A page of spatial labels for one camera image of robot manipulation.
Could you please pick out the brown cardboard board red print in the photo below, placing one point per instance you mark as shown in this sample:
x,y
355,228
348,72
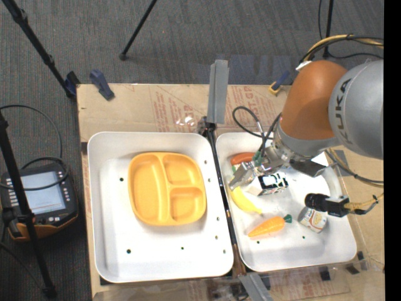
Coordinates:
x,y
131,108

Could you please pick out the orange carrot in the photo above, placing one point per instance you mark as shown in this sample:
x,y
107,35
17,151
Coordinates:
x,y
267,227

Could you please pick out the red sausage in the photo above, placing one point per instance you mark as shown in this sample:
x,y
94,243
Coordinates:
x,y
240,158

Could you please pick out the black and white carton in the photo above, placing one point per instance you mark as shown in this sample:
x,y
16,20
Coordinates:
x,y
272,185

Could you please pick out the small white can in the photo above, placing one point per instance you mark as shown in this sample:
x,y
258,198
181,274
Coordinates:
x,y
313,221

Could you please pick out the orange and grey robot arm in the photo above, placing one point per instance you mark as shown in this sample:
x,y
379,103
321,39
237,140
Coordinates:
x,y
313,105

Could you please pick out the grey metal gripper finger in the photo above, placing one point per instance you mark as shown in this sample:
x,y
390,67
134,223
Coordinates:
x,y
239,178

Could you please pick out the white plastic tray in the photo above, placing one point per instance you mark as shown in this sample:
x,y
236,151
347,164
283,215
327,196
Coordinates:
x,y
156,256
291,252

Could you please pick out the yellow divided plate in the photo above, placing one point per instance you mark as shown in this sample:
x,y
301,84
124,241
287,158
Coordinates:
x,y
150,190

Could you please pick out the thin black rod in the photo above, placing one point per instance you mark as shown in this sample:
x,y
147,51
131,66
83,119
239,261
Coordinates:
x,y
223,190

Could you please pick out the yellow banana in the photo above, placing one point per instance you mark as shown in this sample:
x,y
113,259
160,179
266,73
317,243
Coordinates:
x,y
242,201

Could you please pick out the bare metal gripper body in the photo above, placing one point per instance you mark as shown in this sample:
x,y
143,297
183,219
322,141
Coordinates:
x,y
275,157

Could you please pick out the black cylinder on white bracket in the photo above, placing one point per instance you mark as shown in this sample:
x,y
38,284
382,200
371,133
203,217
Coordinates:
x,y
326,203

